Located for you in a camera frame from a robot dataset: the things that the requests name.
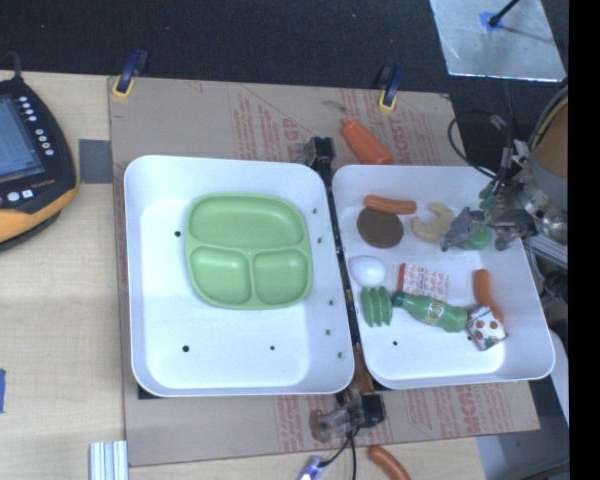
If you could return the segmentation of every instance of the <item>blue marker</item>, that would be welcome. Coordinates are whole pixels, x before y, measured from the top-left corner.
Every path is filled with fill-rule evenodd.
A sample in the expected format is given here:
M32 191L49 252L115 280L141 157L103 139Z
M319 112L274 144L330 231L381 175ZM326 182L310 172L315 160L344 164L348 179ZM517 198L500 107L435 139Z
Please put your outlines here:
M0 368L0 414L4 414L4 393L7 389L7 371Z

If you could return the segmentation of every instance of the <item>table surface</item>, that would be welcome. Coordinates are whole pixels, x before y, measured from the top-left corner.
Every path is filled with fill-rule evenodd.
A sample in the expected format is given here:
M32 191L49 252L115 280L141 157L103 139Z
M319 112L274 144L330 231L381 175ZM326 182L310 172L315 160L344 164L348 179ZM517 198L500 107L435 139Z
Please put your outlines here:
M0 71L0 80L11 76ZM55 115L76 155L79 139L110 140L107 77L23 77ZM125 439L119 329L112 186L83 184L49 230L0 253L0 370L7 383L0 479L85 479L89 444ZM475 438L386 448L413 480L485 478ZM365 448L356 448L356 456L358 478L388 478ZM130 468L129 478L297 478L309 457ZM347 451L321 478L352 474Z

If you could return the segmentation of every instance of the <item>gray square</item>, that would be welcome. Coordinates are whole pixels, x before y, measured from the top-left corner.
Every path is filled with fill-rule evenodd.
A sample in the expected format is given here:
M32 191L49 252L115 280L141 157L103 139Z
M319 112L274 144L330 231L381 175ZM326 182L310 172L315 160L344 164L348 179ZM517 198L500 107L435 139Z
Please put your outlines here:
M511 0L429 0L451 75L561 81L565 77L540 0L520 0L491 27L487 20Z

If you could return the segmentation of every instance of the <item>toy sausage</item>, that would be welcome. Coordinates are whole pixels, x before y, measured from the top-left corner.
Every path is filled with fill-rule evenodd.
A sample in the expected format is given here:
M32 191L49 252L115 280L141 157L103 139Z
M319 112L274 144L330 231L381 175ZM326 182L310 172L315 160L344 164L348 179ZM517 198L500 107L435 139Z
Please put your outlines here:
M491 290L489 289L489 271L485 269L478 270L473 283L478 304L489 306L493 316L495 316L500 323L504 323L504 317L491 297Z
M399 215L408 215L415 213L418 209L415 201L402 201L399 199L388 199L375 195L368 195L364 198L364 205L372 210L385 213L396 213Z
M369 447L367 455L389 475L391 480L411 480L409 473L398 462L398 459L384 448L374 444Z

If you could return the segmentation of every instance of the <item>cardboard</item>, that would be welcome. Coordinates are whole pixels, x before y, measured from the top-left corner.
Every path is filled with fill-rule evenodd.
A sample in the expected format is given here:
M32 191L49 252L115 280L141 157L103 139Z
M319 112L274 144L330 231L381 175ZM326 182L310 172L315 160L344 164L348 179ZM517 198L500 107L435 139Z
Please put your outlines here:
M126 438L131 466L338 448L313 438L309 415L334 396L159 399L138 388L131 369L123 175L148 154L300 161L313 136L332 137L333 167L358 163L340 134L360 121L398 164L464 165L447 142L453 110L445 95L398 93L377 109L379 91L137 78L130 96L109 91ZM527 382L383 391L387 419L361 431L362 446L536 430Z

